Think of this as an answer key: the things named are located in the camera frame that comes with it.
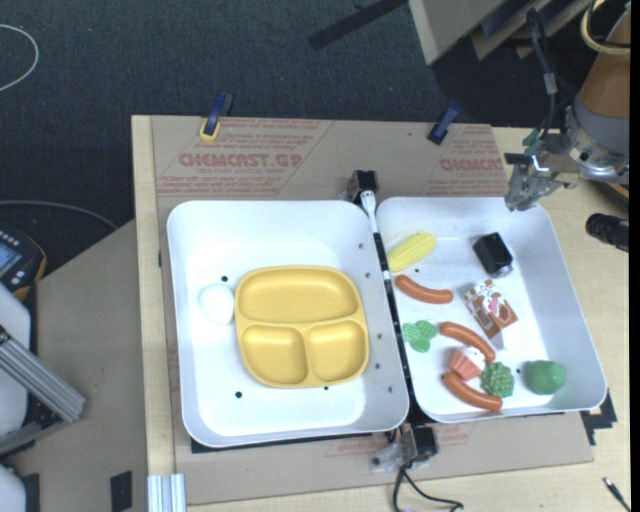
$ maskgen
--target toy sausage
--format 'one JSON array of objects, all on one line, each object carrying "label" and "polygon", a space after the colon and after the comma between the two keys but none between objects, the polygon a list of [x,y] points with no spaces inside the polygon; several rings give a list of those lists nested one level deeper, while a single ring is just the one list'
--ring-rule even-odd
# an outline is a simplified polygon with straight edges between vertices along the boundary
[{"label": "toy sausage", "polygon": [[416,283],[410,277],[401,274],[395,279],[396,286],[404,293],[422,302],[430,304],[448,304],[453,300],[451,290],[434,290]]},{"label": "toy sausage", "polygon": [[502,398],[473,389],[453,371],[445,373],[442,382],[456,397],[469,405],[490,411],[499,411],[502,408]]},{"label": "toy sausage", "polygon": [[477,348],[484,354],[484,358],[487,363],[493,363],[493,361],[495,361],[496,353],[489,344],[482,339],[479,334],[476,334],[464,325],[460,325],[455,322],[442,322],[439,330],[440,334],[443,336],[455,338],[462,343],[466,343],[467,345]]}]

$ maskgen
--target pen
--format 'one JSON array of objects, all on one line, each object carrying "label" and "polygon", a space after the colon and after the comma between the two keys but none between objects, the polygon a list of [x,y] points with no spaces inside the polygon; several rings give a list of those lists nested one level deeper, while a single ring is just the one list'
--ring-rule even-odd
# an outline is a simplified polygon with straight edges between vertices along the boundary
[{"label": "pen", "polygon": [[614,497],[620,502],[622,503],[622,506],[628,511],[631,512],[631,507],[629,507],[629,505],[627,505],[627,503],[624,501],[624,498],[622,497],[622,494],[620,494],[620,491],[618,490],[618,488],[613,484],[613,482],[611,480],[609,480],[608,478],[603,478],[604,483],[607,485],[607,489],[609,489],[611,491],[611,494],[614,495]]}]

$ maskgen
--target yellow corn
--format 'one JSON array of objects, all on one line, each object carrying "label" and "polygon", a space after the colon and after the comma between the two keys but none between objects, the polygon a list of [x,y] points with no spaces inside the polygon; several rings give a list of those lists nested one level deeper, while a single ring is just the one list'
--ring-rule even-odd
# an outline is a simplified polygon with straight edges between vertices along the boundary
[{"label": "yellow corn", "polygon": [[387,255],[389,270],[399,272],[409,265],[421,260],[436,246],[436,237],[431,233],[417,233]]}]

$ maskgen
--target wooden table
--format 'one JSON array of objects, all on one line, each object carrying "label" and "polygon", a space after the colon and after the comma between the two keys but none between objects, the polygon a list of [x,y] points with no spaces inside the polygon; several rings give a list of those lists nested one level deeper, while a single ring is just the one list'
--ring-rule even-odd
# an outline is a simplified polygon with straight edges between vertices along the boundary
[{"label": "wooden table", "polygon": [[[134,116],[133,155],[140,275],[140,315],[144,366],[147,463],[149,474],[176,472],[167,374],[162,278],[158,267],[159,231],[155,194],[151,117]],[[501,153],[517,152],[524,129],[494,129]],[[540,204],[552,218],[569,274],[596,344],[617,422],[596,432],[595,461],[589,464],[456,477],[423,482],[425,492],[453,498],[465,510],[622,510],[602,479],[609,477],[630,502],[629,259],[584,230],[592,213],[628,218],[624,206],[600,187],[581,182]],[[189,507],[205,511],[349,511],[389,510],[390,485],[307,493]],[[403,508],[440,509],[409,486],[400,492]]]}]

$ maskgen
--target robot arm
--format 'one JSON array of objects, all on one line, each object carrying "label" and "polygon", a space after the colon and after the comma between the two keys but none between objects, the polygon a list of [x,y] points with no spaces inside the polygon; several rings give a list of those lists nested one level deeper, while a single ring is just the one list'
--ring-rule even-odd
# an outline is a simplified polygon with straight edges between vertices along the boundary
[{"label": "robot arm", "polygon": [[[594,2],[582,20],[583,39],[599,55],[565,111],[562,130],[550,134],[545,129],[542,135],[534,131],[524,141],[524,154],[505,155],[514,165],[505,195],[511,211],[526,210],[560,187],[573,188],[580,177],[629,183],[631,2],[607,41],[597,43],[589,34],[589,16],[603,2]],[[553,75],[547,71],[547,90],[554,94]]]}]

